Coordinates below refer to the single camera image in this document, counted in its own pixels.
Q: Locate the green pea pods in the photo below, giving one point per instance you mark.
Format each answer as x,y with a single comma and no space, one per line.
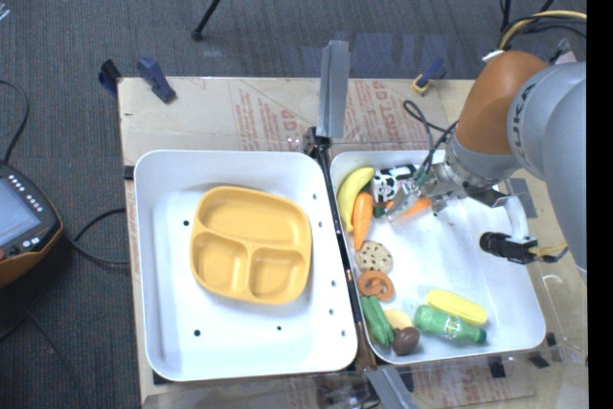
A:
376,321

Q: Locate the brown pretzel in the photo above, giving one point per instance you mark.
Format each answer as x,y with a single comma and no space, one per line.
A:
383,291

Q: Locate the brown cardboard board red print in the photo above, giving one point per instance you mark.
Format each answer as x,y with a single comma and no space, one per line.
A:
201,120

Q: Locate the beige chip biscuit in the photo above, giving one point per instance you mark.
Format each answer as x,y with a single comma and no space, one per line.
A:
374,257

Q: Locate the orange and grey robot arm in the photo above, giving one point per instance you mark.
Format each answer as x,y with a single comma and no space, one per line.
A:
536,124

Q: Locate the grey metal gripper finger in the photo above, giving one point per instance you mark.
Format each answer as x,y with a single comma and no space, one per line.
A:
440,204
401,202

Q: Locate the white plastic tray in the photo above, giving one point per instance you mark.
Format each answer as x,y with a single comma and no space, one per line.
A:
455,254
249,340

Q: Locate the yellow divided plate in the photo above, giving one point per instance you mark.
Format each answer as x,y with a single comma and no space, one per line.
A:
251,246

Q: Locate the green plastic bottle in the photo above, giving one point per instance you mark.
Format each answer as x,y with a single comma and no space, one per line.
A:
440,324

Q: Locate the yellow corn cob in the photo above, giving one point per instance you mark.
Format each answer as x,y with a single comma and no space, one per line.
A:
457,305

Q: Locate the pale yellow round piece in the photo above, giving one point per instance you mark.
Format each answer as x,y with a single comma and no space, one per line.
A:
397,318

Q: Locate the yellow banana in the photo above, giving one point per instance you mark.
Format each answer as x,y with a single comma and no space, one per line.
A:
349,194

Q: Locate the brown mushroom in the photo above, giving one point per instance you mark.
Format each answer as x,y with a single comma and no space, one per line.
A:
406,341

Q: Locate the orange carrot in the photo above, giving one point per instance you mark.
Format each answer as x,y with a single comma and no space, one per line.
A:
421,205
362,215

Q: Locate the black cylinder on white bracket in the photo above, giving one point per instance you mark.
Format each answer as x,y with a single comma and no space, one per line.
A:
503,246

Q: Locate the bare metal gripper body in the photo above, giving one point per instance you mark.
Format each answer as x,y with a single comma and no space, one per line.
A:
452,184

